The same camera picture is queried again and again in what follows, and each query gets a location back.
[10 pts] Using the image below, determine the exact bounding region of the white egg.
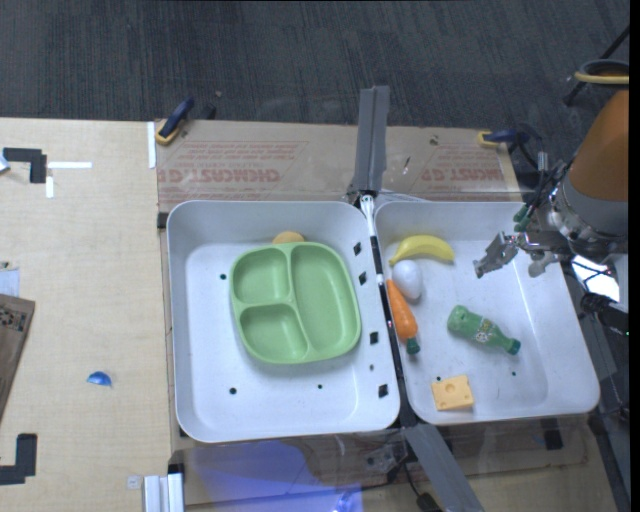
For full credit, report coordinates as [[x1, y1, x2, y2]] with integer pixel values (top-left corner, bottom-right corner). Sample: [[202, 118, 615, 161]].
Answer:
[[391, 259, 424, 301]]

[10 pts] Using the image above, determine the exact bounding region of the yellow cheese wedge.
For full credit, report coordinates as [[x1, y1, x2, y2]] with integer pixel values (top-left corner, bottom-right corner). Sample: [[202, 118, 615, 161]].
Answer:
[[430, 374, 475, 413]]

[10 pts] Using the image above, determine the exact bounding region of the brown cardboard piece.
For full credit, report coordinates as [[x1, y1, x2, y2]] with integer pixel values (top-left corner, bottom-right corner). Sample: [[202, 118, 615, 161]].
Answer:
[[0, 293, 36, 422]]

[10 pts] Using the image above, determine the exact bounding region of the orange carrot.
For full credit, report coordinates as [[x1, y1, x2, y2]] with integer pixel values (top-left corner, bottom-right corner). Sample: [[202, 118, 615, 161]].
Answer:
[[385, 278, 422, 356]]

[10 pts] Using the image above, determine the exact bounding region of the white plastic tray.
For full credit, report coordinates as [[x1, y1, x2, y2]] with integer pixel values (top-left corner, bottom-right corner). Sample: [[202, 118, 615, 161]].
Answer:
[[166, 199, 402, 444], [373, 199, 602, 427]]

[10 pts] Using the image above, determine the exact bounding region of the yellow banana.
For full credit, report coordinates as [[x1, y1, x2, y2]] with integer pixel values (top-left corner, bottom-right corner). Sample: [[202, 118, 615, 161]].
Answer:
[[388, 234, 456, 268]]

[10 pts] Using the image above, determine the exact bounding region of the green divided plate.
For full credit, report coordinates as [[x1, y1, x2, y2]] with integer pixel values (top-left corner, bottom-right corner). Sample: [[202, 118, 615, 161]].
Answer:
[[228, 241, 363, 365]]

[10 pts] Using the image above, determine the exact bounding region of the brown cardboard board, red print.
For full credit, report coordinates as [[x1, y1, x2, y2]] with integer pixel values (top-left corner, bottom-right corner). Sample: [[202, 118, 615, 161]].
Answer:
[[154, 118, 589, 506]]

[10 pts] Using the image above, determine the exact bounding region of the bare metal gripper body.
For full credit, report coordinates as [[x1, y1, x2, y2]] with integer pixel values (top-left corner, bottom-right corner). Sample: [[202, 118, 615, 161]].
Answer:
[[515, 208, 629, 263]]

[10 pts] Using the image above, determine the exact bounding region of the black cylinder on white bracket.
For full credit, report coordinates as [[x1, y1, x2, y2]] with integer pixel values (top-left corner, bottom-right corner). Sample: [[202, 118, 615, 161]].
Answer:
[[569, 253, 630, 327]]

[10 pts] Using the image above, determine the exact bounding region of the green bottle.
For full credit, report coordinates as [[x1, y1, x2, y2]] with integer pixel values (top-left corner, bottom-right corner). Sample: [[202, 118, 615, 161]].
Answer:
[[446, 304, 522, 357]]

